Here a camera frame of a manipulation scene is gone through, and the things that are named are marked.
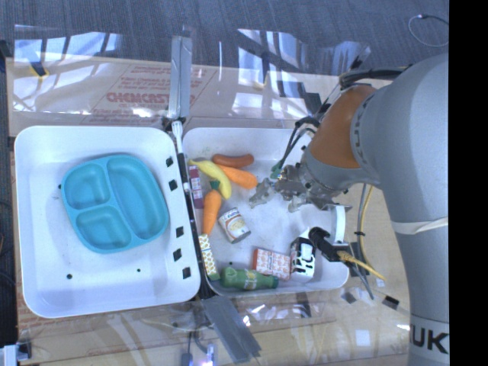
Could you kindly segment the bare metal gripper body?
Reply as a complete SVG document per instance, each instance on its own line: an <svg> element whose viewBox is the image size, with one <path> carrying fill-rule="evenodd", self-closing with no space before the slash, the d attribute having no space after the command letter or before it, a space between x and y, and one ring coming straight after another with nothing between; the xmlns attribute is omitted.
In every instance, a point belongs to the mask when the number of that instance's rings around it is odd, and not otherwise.
<svg viewBox="0 0 488 366"><path fill-rule="evenodd" d="M285 201L294 195L307 198L318 210L331 210L337 203L334 198L348 190L351 184L351 169L344 169L323 163L296 163L273 168L277 177L274 190Z"/></svg>

